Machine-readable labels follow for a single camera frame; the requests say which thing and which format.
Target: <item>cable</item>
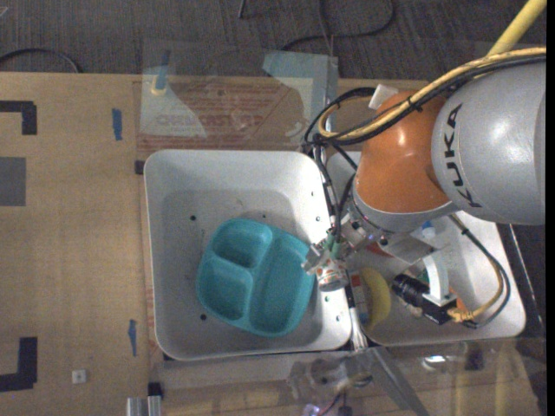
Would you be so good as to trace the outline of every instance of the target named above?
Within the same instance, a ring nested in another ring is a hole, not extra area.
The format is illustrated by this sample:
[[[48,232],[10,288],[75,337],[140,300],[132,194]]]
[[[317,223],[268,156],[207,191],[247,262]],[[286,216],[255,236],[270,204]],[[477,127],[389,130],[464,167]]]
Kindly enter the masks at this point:
[[[355,161],[339,145],[336,145],[335,143],[332,143],[331,145],[343,156],[345,160],[347,160],[347,163],[351,166],[351,168],[355,171],[358,169],[358,165]]]
[[[339,213],[337,209],[338,208],[337,193],[336,193],[335,187],[333,186],[333,183],[331,182],[331,177],[330,177],[330,174],[328,173],[328,169],[326,168],[326,165],[322,161],[322,148],[320,146],[314,147],[314,161],[316,162],[318,169],[320,170],[320,173],[322,174],[322,177],[323,177],[323,191],[326,197],[326,203],[328,204],[328,212],[330,216],[334,215],[336,217],[334,221],[335,223],[334,223],[334,228],[332,230],[332,234],[334,236],[338,236],[341,233],[337,232],[337,226],[339,225],[341,230],[341,220],[339,218]]]
[[[447,313],[453,318],[455,322],[458,322],[458,323],[462,322],[463,324],[465,324],[466,327],[469,327],[469,328],[474,328],[474,329],[481,328],[487,325],[493,319],[495,319],[495,317],[497,317],[500,314],[500,312],[508,303],[509,296],[511,295],[511,286],[509,284],[509,279],[505,270],[499,263],[499,261],[487,250],[487,248],[482,244],[482,242],[462,223],[462,221],[454,214],[450,215],[449,218],[460,229],[461,233],[466,237],[468,237],[471,240],[471,242],[474,245],[476,245],[480,249],[480,251],[487,257],[488,261],[493,266],[495,270],[495,274],[497,276],[499,286],[497,291],[489,301],[487,301],[486,303],[484,303],[474,311],[464,311],[459,308],[453,308],[447,311]],[[483,322],[479,322],[479,323],[471,322],[474,319],[474,317],[477,317],[478,315],[481,315],[485,311],[490,309],[500,298],[504,290],[506,291],[505,299],[490,317],[488,317]]]
[[[58,51],[54,51],[52,49],[46,49],[46,48],[25,48],[25,49],[17,49],[15,51],[11,51],[7,54],[0,55],[0,64],[2,62],[7,62],[8,60],[10,60],[14,57],[18,57],[20,55],[35,54],[35,53],[55,55],[56,57],[64,60],[66,63],[68,63],[69,66],[73,69],[73,71],[76,74],[82,73],[81,67],[71,57],[69,57],[68,55],[63,54],[62,52],[58,52]]]
[[[511,49],[546,7],[547,0],[528,0],[487,54],[498,54]]]
[[[320,412],[318,413],[318,416],[324,416],[325,414],[327,414],[333,408],[333,406],[339,401],[339,398],[341,398],[341,393],[339,393],[325,408],[320,410]]]
[[[299,43],[302,43],[302,42],[310,42],[312,40],[324,39],[330,55],[333,56],[334,55],[333,45],[330,41],[330,38],[337,39],[337,38],[357,38],[357,37],[364,37],[364,36],[373,36],[378,32],[386,29],[389,26],[391,21],[394,19],[395,8],[393,5],[393,0],[384,0],[384,1],[387,4],[387,18],[386,18],[386,21],[383,22],[382,24],[379,24],[375,28],[372,28],[372,29],[369,29],[368,31],[363,31],[363,32],[356,32],[352,34],[331,34],[330,26],[328,24],[328,17],[326,15],[326,0],[318,0],[319,2],[318,21],[320,23],[322,34],[315,35],[315,36],[305,36],[305,37],[298,38],[296,40],[292,40],[291,42],[286,43],[282,47],[282,50],[284,51],[290,50],[294,46],[297,46]]]
[[[317,124],[319,133],[324,140],[335,141],[337,144],[353,145],[360,143],[377,134],[382,133],[389,127],[393,126],[397,121],[401,120],[416,109],[419,109],[424,103],[449,89],[453,89],[454,85],[466,83],[478,75],[491,72],[493,70],[510,68],[527,63],[544,62],[546,60],[546,48],[530,48],[510,51],[498,55],[490,55],[482,57],[478,60],[462,65],[447,74],[443,75],[436,81],[430,83],[416,94],[408,97],[398,107],[388,112],[379,113],[373,118],[366,120],[364,126],[351,128],[342,133],[332,133],[325,129],[325,121],[327,117],[337,110],[337,107],[328,107],[327,110],[319,117]]]
[[[337,416],[353,416],[353,409],[347,406],[347,392],[343,392],[343,405],[337,408]]]
[[[349,198],[350,194],[350,187],[353,185],[353,179],[355,178],[355,174],[353,174],[345,186],[343,190],[343,195],[341,196],[341,201],[337,206],[337,219],[336,219],[336,234],[335,234],[335,242],[336,244],[340,243],[341,240],[341,216],[343,215],[343,209],[345,207],[345,203],[347,202],[347,198]]]
[[[310,123],[309,127],[304,133],[304,144],[310,144],[309,137],[312,128],[314,128],[314,126],[318,123],[318,120],[322,117],[322,115],[324,115],[324,113],[326,113],[328,109],[334,106],[337,106],[337,108],[339,108],[341,104],[349,99],[361,99],[366,97],[371,98],[374,92],[375,88],[371,87],[354,88],[350,91],[347,91],[346,93],[341,94],[339,97],[328,103],[325,107],[323,107],[322,111],[320,111],[316,118]]]

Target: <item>black cord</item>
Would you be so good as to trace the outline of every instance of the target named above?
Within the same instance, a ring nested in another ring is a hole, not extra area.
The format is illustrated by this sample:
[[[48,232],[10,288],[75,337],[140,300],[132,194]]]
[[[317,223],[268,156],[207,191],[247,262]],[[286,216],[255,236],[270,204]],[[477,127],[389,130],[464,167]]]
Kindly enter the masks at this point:
[[[338,394],[327,406],[327,408],[324,408],[322,412],[318,413],[318,416],[324,416],[325,414],[328,414],[330,412],[330,410],[333,408],[333,406],[339,401],[339,398],[341,398],[341,394]]]
[[[355,171],[358,169],[358,165],[355,163],[355,161],[345,152],[345,150],[343,150],[339,145],[336,145],[335,143],[331,144],[338,153],[340,153],[343,158],[345,160],[347,160],[347,163],[351,166],[351,168],[353,168]]]
[[[3,62],[7,62],[8,60],[11,60],[12,58],[18,57],[20,55],[37,54],[37,53],[55,55],[56,57],[68,63],[75,73],[77,74],[82,73],[81,67],[71,57],[63,54],[62,52],[58,52],[58,51],[54,51],[52,49],[46,49],[46,48],[25,48],[25,49],[17,49],[15,51],[11,51],[7,54],[0,55],[0,64],[2,64]]]
[[[343,392],[343,406],[337,409],[337,416],[353,416],[352,407],[347,406],[347,392]]]
[[[305,145],[313,145],[314,144],[314,142],[309,141],[310,132],[312,131],[314,126],[318,123],[318,120],[320,119],[322,114],[325,113],[328,109],[330,109],[331,107],[333,107],[335,105],[339,106],[339,105],[341,105],[342,102],[344,102],[348,99],[352,99],[352,98],[356,98],[356,97],[370,97],[371,95],[374,94],[374,92],[375,92],[375,88],[371,88],[371,87],[354,88],[354,89],[351,89],[351,90],[341,94],[340,96],[335,98],[333,101],[328,103],[325,107],[322,108],[322,111],[320,111],[318,113],[318,115],[312,120],[312,122],[310,123],[306,132],[304,133],[304,144]]]
[[[333,214],[336,217],[335,227],[332,230],[332,234],[334,236],[338,236],[340,235],[340,233],[337,232],[337,226],[339,225],[341,229],[341,219],[339,218],[336,189],[331,182],[330,173],[328,172],[326,165],[322,161],[322,148],[320,146],[314,147],[314,161],[316,162],[318,169],[323,176],[323,193],[326,197],[326,203],[328,204],[328,213],[330,215]],[[333,195],[333,199],[330,198],[330,191]]]
[[[282,50],[284,51],[290,50],[302,42],[310,42],[312,40],[324,39],[328,47],[328,51],[330,52],[330,55],[334,55],[333,48],[330,43],[331,37],[333,37],[334,39],[337,39],[337,38],[356,38],[356,37],[372,36],[386,29],[389,26],[389,24],[391,23],[391,21],[395,16],[395,8],[393,5],[393,0],[383,0],[383,1],[387,4],[387,10],[388,10],[387,19],[385,22],[379,24],[378,26],[372,29],[369,29],[363,32],[356,32],[351,34],[331,34],[330,26],[328,23],[328,17],[326,16],[326,0],[319,0],[318,19],[320,22],[320,27],[322,29],[322,34],[316,35],[316,36],[305,36],[305,37],[298,38],[296,40],[292,40],[291,42],[286,43],[282,47]]]
[[[468,71],[460,74],[459,76],[452,79],[451,81],[446,81],[445,83],[443,83],[442,85],[440,85],[436,89],[430,91],[428,94],[426,94],[424,97],[422,97],[419,101],[417,101],[415,103],[412,103],[408,108],[404,109],[401,113],[399,113],[396,117],[394,117],[390,122],[388,122],[386,125],[383,125],[382,127],[377,128],[375,131],[372,131],[370,133],[366,133],[366,134],[364,134],[360,137],[356,137],[354,139],[342,139],[342,137],[344,135],[356,130],[358,127],[368,125],[372,121],[378,119],[384,113],[379,113],[379,114],[371,117],[370,119],[364,121],[360,126],[352,127],[352,128],[350,128],[346,131],[342,131],[340,133],[337,133],[332,137],[322,137],[321,141],[324,142],[324,143],[335,143],[335,144],[343,145],[343,146],[355,145],[357,143],[364,142],[366,140],[372,139],[376,135],[378,135],[380,133],[383,133],[387,129],[391,128],[395,123],[402,120],[404,117],[406,117],[407,115],[409,115],[413,111],[419,109],[422,105],[424,105],[428,101],[432,100],[437,95],[440,95],[440,94],[444,93],[445,91],[452,90],[453,86],[457,86],[457,85],[462,86],[462,84],[468,83],[469,81],[471,81],[473,78],[477,77],[478,75],[483,75],[483,74],[492,72],[494,70],[512,68],[512,67],[516,67],[516,66],[523,65],[523,64],[532,64],[532,63],[537,63],[537,62],[544,62],[545,60],[546,60],[545,54],[531,55],[529,57],[510,57],[510,58],[507,58],[506,60],[504,60],[503,62],[490,63],[490,64],[484,65],[482,67],[479,67],[479,68],[469,69]]]
[[[337,207],[337,216],[339,219],[337,220],[337,234],[336,234],[336,242],[339,243],[339,239],[341,237],[341,216],[343,215],[343,209],[345,208],[345,204],[347,203],[347,199],[350,195],[350,188],[353,185],[353,180],[355,179],[355,174],[353,174],[349,180],[347,181],[347,185],[343,190],[343,195],[341,196],[341,201],[339,202],[339,206]]]
[[[503,299],[503,302],[501,302],[501,304],[499,305],[499,307],[493,312],[492,315],[490,315],[487,319],[485,319],[482,322],[474,322],[474,321],[464,321],[462,322],[462,325],[464,327],[467,328],[471,328],[471,329],[478,329],[478,328],[483,328],[485,327],[488,323],[490,323],[493,319],[495,319],[498,315],[500,315],[501,311],[503,311],[503,309],[505,308],[505,306],[508,304],[509,299],[511,297],[511,284],[509,283],[509,276],[507,275],[505,269],[503,268],[503,266],[500,264],[500,262],[492,255],[492,253],[490,253],[487,248],[483,245],[483,243],[464,225],[461,225],[462,223],[459,221],[459,219],[455,218],[454,216],[449,216],[449,218],[453,221],[453,223],[459,228],[460,233],[463,236],[466,236],[468,239],[470,239],[470,241],[476,245],[476,247],[478,247],[478,249],[491,261],[493,261],[493,263],[495,263],[495,266],[497,267],[497,269],[499,270],[499,272],[501,273],[501,277],[503,278],[503,283],[504,283],[504,291],[505,291],[505,297]]]

